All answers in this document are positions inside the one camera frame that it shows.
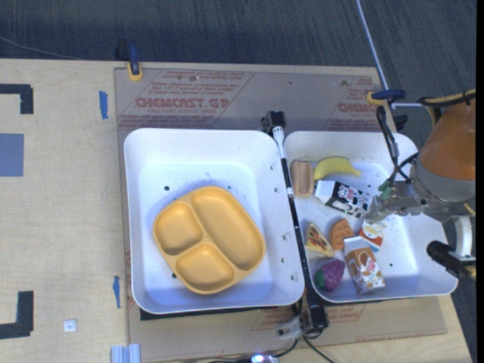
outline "beige tabletop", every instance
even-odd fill
[[[114,68],[125,65],[0,60],[0,83],[29,84],[34,98],[34,114],[20,115],[19,96],[0,95],[0,133],[24,136],[23,175],[0,176],[0,324],[16,321],[18,292],[34,292],[33,332],[0,340],[0,361],[103,362],[110,360],[111,346],[130,343],[114,81]],[[327,73],[331,68],[307,69]],[[107,95],[106,119],[100,92]],[[471,361],[451,297],[437,302],[447,333],[325,346],[324,351],[338,362]],[[319,359],[304,348],[281,361]]]

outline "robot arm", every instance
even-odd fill
[[[422,98],[420,103],[444,111],[420,152],[401,164],[397,162],[398,147],[386,126],[385,110],[377,108],[395,170],[380,186],[381,194],[372,200],[366,221],[373,223],[390,214],[420,213],[442,223],[452,219],[458,234],[456,249],[432,242],[427,252],[456,277],[475,276],[475,258],[470,255],[470,217],[475,212],[467,202],[476,194],[476,90],[445,98]],[[402,171],[407,164],[411,164],[409,176]],[[396,181],[399,173],[404,180]]]

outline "dark floor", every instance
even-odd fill
[[[360,2],[383,78],[405,102],[476,87],[477,0]],[[0,12],[2,58],[109,61],[128,38],[142,61],[376,66],[356,0],[0,0]],[[396,113],[421,147],[427,112]],[[475,281],[452,298],[477,361]]]

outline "white plastic tray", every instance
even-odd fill
[[[406,136],[394,136],[399,146],[400,161],[417,151],[414,143]],[[383,135],[378,132],[294,132],[287,136],[284,146],[288,165],[293,160],[306,160],[316,165],[325,157],[348,158],[356,169],[361,170],[359,177],[332,175],[325,179],[342,182],[369,194],[378,194],[378,186],[388,178],[393,169]],[[408,174],[409,166],[407,167],[404,170]],[[361,219],[325,206],[314,195],[295,199],[303,232],[308,223],[313,222],[328,236],[330,227],[340,218],[347,218],[353,231],[361,227]],[[346,268],[336,289],[331,293],[319,291],[323,299],[330,303],[357,303],[436,296],[448,294],[456,288],[458,280],[427,255],[427,244],[432,240],[447,243],[441,223],[420,214],[404,218],[390,216],[384,224],[387,226],[387,234],[375,257],[386,286],[371,293],[357,294]],[[312,275],[322,263],[328,261],[312,250],[307,250],[306,255]],[[344,260],[342,251],[338,251],[335,257]]]
[[[137,129],[124,143],[135,301],[154,314],[285,306],[304,278],[278,148],[256,131]],[[260,266],[220,293],[191,292],[172,276],[152,224],[161,209],[196,188],[230,191],[266,242]]]

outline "yellow clip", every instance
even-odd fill
[[[371,95],[373,94],[374,92],[368,92],[366,94],[366,101],[369,103],[369,104],[374,104],[374,105],[383,105],[385,103],[385,100],[375,100],[374,98],[371,97]]]
[[[128,77],[132,81],[141,81],[143,78],[143,70],[141,69],[141,65],[139,66],[139,74],[133,74],[131,64],[128,64]]]

